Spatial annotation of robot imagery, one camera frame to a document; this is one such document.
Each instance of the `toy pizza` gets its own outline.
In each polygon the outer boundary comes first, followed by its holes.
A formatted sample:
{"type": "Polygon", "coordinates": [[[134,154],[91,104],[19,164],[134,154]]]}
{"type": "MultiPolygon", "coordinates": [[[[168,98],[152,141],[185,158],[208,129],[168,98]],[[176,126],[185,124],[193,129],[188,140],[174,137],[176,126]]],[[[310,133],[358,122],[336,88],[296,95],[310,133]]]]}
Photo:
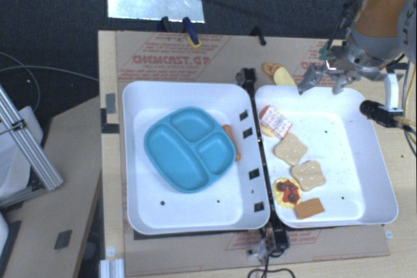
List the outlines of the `toy pizza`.
{"type": "Polygon", "coordinates": [[[294,208],[301,202],[301,187],[292,178],[279,178],[272,185],[272,193],[277,203],[283,208],[294,208]]]}

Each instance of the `blue plate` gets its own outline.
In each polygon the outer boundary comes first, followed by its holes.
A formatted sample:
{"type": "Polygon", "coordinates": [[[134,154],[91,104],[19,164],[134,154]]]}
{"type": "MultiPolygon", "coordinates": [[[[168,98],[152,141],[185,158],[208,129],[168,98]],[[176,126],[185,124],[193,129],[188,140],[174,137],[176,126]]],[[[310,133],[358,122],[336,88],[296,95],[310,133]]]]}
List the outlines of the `blue plate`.
{"type": "Polygon", "coordinates": [[[145,151],[159,173],[186,193],[211,185],[236,158],[223,128],[196,107],[179,109],[153,124],[145,134],[145,151]]]}

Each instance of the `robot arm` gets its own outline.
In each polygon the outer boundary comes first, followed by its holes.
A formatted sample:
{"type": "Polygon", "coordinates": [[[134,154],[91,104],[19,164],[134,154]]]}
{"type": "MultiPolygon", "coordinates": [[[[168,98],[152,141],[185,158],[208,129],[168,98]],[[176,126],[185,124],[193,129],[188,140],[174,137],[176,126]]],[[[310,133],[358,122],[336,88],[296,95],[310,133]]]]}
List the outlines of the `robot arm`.
{"type": "Polygon", "coordinates": [[[329,41],[322,48],[324,63],[310,66],[298,85],[300,94],[316,86],[325,74],[336,82],[334,94],[362,77],[390,82],[381,70],[403,53],[416,63],[416,0],[362,0],[357,9],[350,3],[341,25],[346,21],[352,22],[342,46],[331,46],[329,41]]]}

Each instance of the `metal frame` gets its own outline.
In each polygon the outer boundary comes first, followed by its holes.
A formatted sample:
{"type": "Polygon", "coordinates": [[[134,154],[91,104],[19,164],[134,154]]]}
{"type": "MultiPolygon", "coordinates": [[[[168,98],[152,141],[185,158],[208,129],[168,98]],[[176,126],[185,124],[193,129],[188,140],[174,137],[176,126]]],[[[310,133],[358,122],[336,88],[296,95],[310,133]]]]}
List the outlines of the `metal frame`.
{"type": "Polygon", "coordinates": [[[0,208],[10,206],[25,199],[29,199],[44,191],[54,190],[59,187],[64,180],[61,175],[46,157],[42,147],[37,143],[26,122],[20,117],[18,110],[7,96],[4,88],[0,85],[0,121],[4,124],[9,133],[22,151],[27,161],[31,164],[44,189],[33,190],[31,186],[11,195],[9,198],[0,201],[0,208]]]}

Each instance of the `toy tart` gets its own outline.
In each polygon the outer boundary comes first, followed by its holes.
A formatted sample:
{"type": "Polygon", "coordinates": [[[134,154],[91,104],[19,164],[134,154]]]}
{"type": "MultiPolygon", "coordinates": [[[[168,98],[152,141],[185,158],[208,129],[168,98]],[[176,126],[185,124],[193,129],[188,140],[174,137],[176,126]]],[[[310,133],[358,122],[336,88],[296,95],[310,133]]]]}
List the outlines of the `toy tart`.
{"type": "Polygon", "coordinates": [[[301,187],[292,178],[279,178],[272,185],[272,193],[276,202],[283,208],[294,208],[301,202],[301,187]]]}

